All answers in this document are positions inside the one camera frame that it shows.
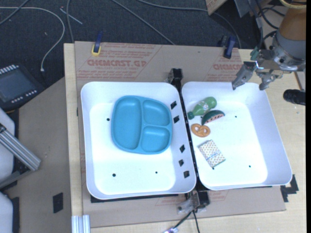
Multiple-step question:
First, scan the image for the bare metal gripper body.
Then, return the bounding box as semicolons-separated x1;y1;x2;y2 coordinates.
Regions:
254;49;307;80

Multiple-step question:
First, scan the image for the green toy bottle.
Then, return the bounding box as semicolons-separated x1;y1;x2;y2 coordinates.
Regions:
187;96;218;120

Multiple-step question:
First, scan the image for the green and red watermelon slice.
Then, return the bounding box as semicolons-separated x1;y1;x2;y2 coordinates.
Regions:
201;109;226;126

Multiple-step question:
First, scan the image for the orange toy pretzel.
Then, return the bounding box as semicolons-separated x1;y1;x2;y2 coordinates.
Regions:
190;123;210;138

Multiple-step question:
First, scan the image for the white plastic tray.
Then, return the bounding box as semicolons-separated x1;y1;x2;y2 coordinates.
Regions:
181;81;293;191
80;81;197;200

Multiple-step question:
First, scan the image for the white patterned small carton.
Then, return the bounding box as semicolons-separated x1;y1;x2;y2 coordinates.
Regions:
198;139;226;169

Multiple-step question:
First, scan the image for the brown cardboard board, red print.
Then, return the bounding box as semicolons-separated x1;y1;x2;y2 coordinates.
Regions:
74;41;287;229

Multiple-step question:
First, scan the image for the blue divided plate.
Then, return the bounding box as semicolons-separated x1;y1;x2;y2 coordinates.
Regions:
111;95;173;155

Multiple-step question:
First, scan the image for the black cylinder on white bracket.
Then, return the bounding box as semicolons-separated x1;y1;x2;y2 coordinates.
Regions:
282;88;307;106

